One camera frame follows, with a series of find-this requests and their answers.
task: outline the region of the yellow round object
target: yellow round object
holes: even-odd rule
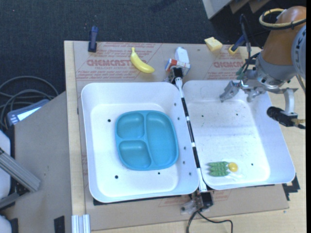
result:
[[[231,172],[236,172],[236,171],[238,171],[238,169],[239,169],[238,165],[237,165],[236,163],[234,163],[234,162],[230,162],[230,163],[228,164],[228,168],[229,168],[229,170],[230,170]]]

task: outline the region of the banana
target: banana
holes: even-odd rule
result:
[[[139,56],[137,55],[137,53],[135,52],[135,48],[132,48],[132,53],[131,53],[131,62],[132,64],[139,70],[145,73],[152,73],[155,71],[155,69],[144,63]]]

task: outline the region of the yellow sponge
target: yellow sponge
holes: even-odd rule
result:
[[[208,46],[209,50],[212,52],[222,48],[222,43],[216,40],[214,37],[210,37],[204,40],[206,45]]]

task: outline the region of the wooden table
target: wooden table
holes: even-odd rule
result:
[[[68,109],[69,131],[69,156],[71,179],[72,214],[82,216],[86,214],[84,183],[82,175],[82,158],[80,146],[79,118],[77,114],[77,90],[75,78],[75,60],[73,41],[65,41],[65,68],[66,68],[66,94]],[[246,56],[245,48],[241,48],[241,54]],[[294,78],[288,87],[300,87]],[[285,101],[282,95],[269,94],[273,106],[284,108]],[[306,118],[305,95],[302,89],[295,92],[295,111],[299,118]],[[213,218],[214,220],[231,219],[234,224],[234,232],[253,233],[278,233],[278,232],[306,232],[306,131],[298,128],[281,127],[286,144],[291,153],[300,185],[298,193],[290,194],[289,209],[276,210],[261,213],[251,213],[235,216]],[[109,229],[96,231],[98,233],[121,232],[185,232],[187,221],[171,223],[158,223],[128,228]],[[191,232],[230,232],[229,223],[212,224],[204,219],[194,220],[190,227]]]

